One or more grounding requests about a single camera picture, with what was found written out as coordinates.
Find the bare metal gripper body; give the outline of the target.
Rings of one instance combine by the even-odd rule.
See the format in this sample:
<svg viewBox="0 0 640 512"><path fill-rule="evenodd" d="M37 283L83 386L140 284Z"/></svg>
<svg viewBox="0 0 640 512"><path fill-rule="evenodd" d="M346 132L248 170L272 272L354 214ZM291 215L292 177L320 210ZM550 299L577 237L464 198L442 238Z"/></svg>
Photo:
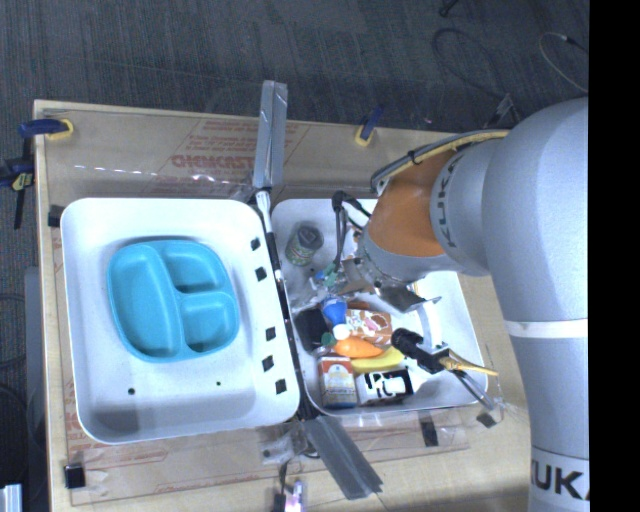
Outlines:
<svg viewBox="0 0 640 512"><path fill-rule="evenodd" d="M376 293L382 284L381 274L371 260L356 256L340 262L335 291L343 296Z"/></svg>

